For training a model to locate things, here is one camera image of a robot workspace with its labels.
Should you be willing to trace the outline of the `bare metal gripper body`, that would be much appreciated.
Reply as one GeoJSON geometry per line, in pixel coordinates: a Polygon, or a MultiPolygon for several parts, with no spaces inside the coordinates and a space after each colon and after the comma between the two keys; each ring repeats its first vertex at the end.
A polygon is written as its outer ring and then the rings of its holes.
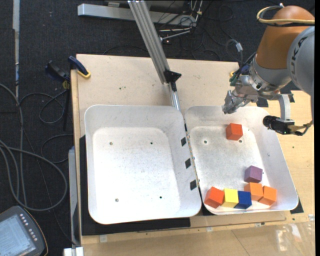
{"type": "Polygon", "coordinates": [[[257,74],[234,74],[231,85],[234,86],[232,94],[247,102],[257,102],[259,98],[271,100],[276,95],[276,87],[257,74]]]}

